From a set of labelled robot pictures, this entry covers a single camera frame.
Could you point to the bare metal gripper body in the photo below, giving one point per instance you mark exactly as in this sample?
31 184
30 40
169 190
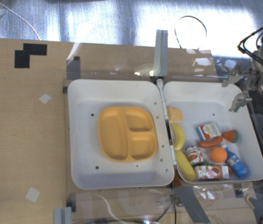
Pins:
260 77

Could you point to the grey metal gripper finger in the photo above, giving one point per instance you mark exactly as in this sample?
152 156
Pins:
233 74
238 101

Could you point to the white plastic tray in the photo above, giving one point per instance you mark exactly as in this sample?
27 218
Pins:
85 134
203 101

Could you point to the orange carrot with green top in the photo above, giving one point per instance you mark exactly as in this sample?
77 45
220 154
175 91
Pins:
230 136

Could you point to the orange and white carton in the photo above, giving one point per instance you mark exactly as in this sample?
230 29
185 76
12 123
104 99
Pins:
208 130

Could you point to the red sausage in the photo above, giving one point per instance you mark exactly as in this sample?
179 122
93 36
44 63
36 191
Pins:
210 142

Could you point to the orange ball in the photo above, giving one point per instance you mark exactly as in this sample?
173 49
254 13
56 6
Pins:
219 154

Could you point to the blue bottle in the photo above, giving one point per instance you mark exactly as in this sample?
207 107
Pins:
236 164

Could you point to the orange cheese wedge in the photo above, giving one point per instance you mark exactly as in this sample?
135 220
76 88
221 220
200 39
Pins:
175 114

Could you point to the yellow banana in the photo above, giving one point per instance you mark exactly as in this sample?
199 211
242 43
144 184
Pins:
178 134

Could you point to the red and white can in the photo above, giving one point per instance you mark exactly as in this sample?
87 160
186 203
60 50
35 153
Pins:
194 155

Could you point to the thin black and white rod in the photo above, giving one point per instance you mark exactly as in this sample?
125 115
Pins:
163 101

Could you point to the brown bottle with white label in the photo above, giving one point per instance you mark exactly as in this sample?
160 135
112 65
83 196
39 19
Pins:
212 172

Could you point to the yellow corn cob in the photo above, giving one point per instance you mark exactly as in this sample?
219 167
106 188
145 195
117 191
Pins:
185 165

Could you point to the orange divided plate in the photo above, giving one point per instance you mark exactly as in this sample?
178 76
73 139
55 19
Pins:
112 134

